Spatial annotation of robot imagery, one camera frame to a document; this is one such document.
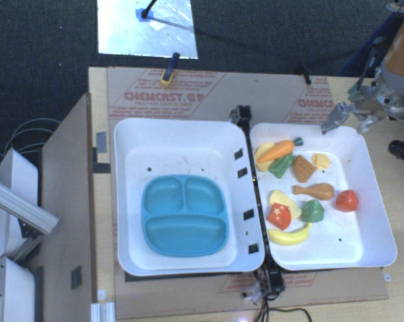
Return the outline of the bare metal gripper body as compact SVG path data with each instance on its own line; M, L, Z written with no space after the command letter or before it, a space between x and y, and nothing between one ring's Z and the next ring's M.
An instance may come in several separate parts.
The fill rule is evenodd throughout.
M361 86L350 94L358 113L380 112L393 119L404 121L404 95L382 86Z

